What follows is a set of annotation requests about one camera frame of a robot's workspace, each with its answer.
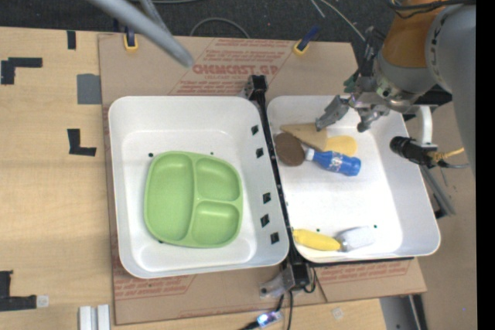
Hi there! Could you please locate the brown round biscuit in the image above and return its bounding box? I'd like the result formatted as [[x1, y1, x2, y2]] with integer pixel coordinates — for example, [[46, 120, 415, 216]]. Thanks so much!
[[274, 132, 306, 168]]

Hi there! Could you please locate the blue bottle white cap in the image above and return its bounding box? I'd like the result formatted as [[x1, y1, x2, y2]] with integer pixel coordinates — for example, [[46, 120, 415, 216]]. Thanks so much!
[[305, 148, 362, 178]]

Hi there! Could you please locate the green divided plate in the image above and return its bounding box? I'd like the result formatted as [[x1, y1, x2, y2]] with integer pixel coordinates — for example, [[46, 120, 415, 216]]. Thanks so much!
[[143, 150, 244, 249]]

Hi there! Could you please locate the white plastic tray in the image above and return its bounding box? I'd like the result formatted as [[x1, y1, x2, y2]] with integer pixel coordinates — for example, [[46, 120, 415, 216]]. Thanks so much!
[[266, 94, 442, 265], [108, 95, 291, 280]]

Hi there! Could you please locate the yellow banana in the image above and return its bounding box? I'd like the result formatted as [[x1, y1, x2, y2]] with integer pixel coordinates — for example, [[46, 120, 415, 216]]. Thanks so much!
[[292, 228, 343, 253]]

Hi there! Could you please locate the black cylinder on white bracket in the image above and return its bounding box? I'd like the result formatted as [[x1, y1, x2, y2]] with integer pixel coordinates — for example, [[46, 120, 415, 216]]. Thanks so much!
[[389, 104, 440, 168]]

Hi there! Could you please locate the brown cardboard board red print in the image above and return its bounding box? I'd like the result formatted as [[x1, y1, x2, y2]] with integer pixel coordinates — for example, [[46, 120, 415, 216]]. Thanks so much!
[[97, 33, 428, 325]]

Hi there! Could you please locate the clear plastic bottle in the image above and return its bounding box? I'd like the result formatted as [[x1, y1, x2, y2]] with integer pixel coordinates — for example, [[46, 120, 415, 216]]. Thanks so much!
[[335, 226, 377, 253]]

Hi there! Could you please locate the black block with thin wires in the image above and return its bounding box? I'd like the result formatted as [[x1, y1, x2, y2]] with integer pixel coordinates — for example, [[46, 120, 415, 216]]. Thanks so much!
[[288, 261, 311, 289], [246, 74, 269, 102]]

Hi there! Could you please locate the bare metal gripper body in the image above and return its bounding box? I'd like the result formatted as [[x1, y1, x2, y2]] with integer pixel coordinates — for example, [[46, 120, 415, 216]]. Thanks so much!
[[347, 75, 422, 114]]

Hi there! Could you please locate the yellow round biscuit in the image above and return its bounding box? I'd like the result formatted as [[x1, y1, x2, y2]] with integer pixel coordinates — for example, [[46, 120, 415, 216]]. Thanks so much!
[[323, 134, 359, 158]]

